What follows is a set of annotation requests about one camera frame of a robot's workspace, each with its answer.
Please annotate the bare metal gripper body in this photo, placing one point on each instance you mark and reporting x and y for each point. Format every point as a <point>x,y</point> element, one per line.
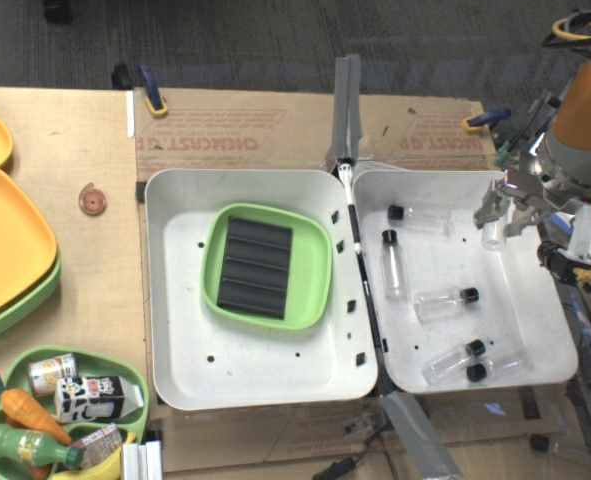
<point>532,180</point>

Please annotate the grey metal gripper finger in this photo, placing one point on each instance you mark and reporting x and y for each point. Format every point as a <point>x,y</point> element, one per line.
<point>492,203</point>
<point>521,220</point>

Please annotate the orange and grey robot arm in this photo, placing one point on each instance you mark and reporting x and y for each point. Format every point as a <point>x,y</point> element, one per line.
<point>577,113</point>

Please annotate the clear plastic bottle black cap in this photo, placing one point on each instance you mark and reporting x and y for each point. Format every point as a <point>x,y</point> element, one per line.
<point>505,365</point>
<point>442,304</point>
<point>393,268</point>
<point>425,220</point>
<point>447,365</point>
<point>570,450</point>

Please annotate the white plastic tray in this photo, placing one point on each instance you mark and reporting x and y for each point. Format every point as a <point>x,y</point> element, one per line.
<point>520,298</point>
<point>255,363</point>

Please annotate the thin black and white rod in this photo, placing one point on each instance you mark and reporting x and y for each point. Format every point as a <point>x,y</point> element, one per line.
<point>360,248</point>

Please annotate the brown cardboard board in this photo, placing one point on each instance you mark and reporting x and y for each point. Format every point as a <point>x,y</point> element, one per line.
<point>285,133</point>

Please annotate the black ribbed holder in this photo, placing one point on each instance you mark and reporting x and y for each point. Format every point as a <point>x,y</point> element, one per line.
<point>255,268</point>

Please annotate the pink round sausage slice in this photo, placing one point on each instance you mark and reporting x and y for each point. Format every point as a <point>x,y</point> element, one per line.
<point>92,199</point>

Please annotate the green divided plate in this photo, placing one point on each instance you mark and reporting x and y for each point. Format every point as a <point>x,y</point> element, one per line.
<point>100,363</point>

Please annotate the white cow print carton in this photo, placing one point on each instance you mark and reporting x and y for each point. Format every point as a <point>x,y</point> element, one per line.
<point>92,398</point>

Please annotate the small pink carton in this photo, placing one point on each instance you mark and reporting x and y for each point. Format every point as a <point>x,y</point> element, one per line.
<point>100,445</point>

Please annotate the small red and white can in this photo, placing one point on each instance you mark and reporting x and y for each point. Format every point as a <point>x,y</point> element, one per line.
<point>50,373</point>

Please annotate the yellow banana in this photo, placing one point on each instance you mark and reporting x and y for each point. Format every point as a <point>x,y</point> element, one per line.
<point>100,470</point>

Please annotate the black chair wheel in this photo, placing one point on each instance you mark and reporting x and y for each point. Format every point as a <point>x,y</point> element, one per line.
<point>56,7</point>

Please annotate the orange carrot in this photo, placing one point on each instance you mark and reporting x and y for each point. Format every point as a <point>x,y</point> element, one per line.
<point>30,410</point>

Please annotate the green bottle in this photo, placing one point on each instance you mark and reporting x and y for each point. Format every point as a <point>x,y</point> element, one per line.
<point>22,445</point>

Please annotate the black cylinder on white bracket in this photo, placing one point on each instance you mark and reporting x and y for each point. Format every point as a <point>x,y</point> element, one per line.
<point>557,260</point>

